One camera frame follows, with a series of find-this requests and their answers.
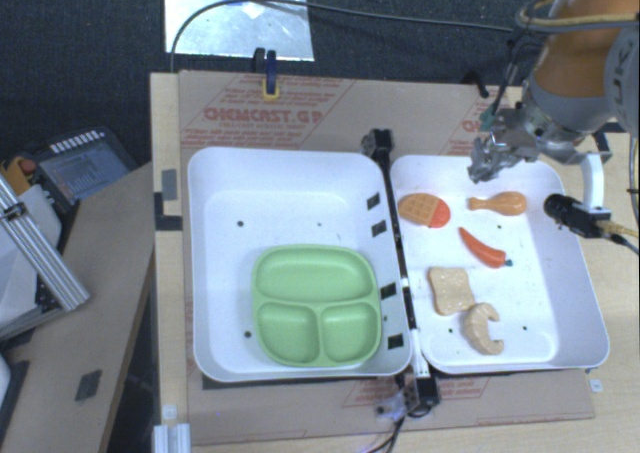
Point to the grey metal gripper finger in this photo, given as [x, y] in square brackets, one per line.
[500, 158]
[477, 163]

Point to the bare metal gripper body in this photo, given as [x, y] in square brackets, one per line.
[525, 133]

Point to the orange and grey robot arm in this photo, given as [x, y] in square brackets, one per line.
[580, 51]

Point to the tan chicken drumstick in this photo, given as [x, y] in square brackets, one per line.
[502, 203]

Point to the orange waffle with red slice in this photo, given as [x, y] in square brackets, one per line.
[420, 208]

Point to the orange carrot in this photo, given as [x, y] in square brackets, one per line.
[482, 250]

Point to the thin black and white rod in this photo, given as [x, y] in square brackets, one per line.
[397, 251]

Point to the tan bread slice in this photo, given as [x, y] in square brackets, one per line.
[451, 290]

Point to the white plastic tray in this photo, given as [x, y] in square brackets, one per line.
[280, 221]
[530, 291]

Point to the beige croissant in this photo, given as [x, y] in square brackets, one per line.
[481, 328]

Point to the brown cardboard board red print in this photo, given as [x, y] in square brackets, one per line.
[320, 111]

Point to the green divided plate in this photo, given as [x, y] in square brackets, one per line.
[315, 311]

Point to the black cylinder on white bracket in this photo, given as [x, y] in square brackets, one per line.
[580, 206]

